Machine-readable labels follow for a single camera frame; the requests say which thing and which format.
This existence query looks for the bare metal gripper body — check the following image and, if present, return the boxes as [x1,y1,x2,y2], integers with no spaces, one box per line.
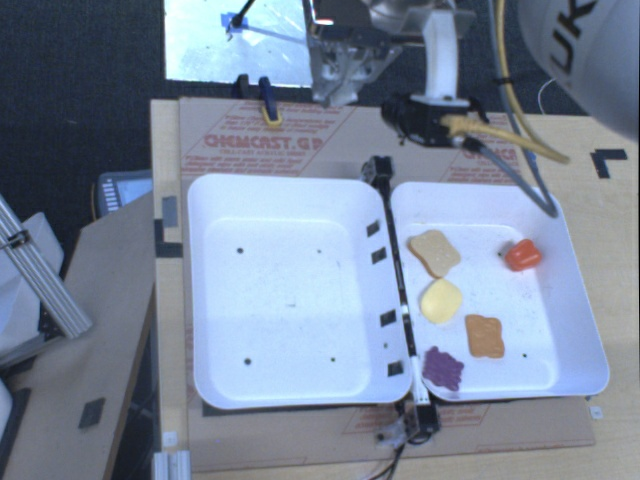
[301,0,477,53]

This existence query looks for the brown cardboard board red print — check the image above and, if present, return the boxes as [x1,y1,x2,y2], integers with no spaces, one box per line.
[177,96,597,474]

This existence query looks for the pale tan bread slice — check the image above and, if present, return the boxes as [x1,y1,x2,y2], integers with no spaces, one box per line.
[408,229,462,280]

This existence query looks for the thin black and white rod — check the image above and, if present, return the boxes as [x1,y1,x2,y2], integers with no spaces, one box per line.
[377,180,431,410]

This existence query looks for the white plastic tray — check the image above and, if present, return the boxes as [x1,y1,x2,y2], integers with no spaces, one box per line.
[388,181,611,402]
[187,172,414,412]

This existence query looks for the orange toy pepper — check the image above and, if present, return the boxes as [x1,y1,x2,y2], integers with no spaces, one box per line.
[503,238,543,273]

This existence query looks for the yellow cheese slice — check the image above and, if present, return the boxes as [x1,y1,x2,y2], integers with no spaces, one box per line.
[419,278,464,326]

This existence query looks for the brown toast slice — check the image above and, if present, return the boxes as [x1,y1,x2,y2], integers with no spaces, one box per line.
[464,313,506,360]

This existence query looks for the purple toy grapes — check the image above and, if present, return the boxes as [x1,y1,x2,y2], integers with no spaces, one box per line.
[422,345,466,392]

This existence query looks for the black cylinder on white bracket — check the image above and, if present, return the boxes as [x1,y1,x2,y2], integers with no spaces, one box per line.
[381,10,485,149]

